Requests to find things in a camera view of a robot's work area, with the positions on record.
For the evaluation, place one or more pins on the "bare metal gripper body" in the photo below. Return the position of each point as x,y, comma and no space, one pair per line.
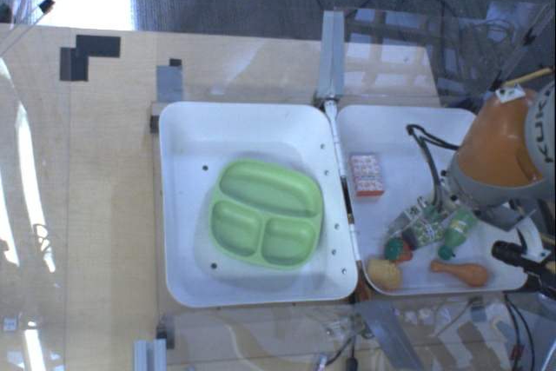
439,197

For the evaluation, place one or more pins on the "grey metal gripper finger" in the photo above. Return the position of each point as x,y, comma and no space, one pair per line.
401,222
415,207

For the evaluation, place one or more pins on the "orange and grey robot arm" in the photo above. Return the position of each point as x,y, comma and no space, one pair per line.
495,147

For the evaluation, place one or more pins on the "green printed small can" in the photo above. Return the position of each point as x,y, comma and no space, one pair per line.
425,233

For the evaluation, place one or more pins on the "red toy strawberry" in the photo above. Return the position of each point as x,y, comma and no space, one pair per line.
396,251

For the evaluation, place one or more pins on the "green plastic bottle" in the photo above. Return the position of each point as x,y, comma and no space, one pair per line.
458,230

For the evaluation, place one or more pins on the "yellow toy corn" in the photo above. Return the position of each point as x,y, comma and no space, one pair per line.
384,274

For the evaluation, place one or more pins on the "orange and white carton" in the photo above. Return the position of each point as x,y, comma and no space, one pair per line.
367,174

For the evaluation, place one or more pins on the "orange toy chicken drumstick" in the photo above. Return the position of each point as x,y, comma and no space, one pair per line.
465,273

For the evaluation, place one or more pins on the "white plastic tray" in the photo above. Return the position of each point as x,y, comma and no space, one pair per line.
391,130
191,134

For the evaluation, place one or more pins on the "thin black and white rod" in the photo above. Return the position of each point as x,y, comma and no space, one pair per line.
338,152

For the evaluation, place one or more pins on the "green divided plate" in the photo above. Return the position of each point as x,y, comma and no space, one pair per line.
265,213

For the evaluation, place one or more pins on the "pale wood board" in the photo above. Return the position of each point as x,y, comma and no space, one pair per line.
260,69

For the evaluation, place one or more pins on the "black cylinder on white bracket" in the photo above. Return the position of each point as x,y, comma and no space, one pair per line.
517,253

